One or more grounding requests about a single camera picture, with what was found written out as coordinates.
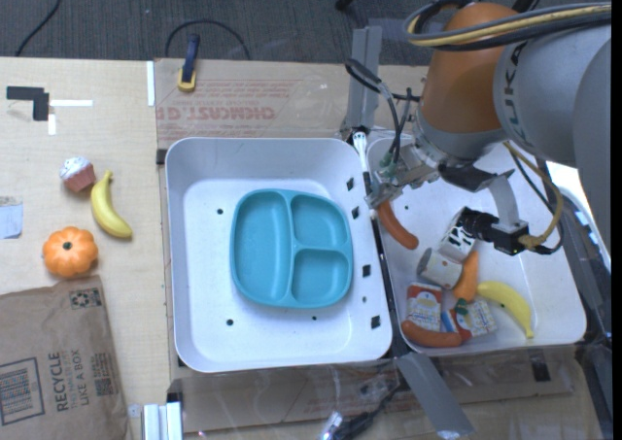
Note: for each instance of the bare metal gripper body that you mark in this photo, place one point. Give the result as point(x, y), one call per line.
point(413, 168)

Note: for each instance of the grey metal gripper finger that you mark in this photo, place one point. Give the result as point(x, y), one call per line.
point(374, 199)
point(394, 191)

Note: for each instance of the orange toy sausage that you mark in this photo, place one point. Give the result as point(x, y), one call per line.
point(399, 230)
point(430, 337)

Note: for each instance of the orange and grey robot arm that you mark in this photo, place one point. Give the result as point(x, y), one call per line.
point(461, 83)

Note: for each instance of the white can with dots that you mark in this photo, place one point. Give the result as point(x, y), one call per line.
point(441, 269)

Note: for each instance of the orange toy carrot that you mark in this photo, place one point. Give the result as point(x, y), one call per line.
point(468, 278)

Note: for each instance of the red and white carton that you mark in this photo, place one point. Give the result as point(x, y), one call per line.
point(424, 306)

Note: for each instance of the teal divided plate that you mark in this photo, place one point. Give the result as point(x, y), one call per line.
point(265, 248)

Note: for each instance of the white and yellow carton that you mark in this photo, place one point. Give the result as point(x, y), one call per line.
point(481, 319)

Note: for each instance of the yellow banana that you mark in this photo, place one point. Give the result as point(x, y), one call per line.
point(507, 302)
point(106, 212)

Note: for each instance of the brown cardboard board red print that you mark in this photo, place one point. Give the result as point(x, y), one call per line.
point(243, 103)

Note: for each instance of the white plastic tray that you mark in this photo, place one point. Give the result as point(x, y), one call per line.
point(204, 341)
point(549, 302)

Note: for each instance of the pink toy cupcake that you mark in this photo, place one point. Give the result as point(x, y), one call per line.
point(78, 173)

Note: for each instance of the orange toy pumpkin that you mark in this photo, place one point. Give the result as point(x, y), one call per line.
point(70, 253)

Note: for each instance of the brown paper bag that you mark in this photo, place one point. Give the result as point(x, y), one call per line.
point(53, 365)

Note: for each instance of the black cylinder on white bracket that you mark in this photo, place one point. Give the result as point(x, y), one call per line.
point(507, 234)

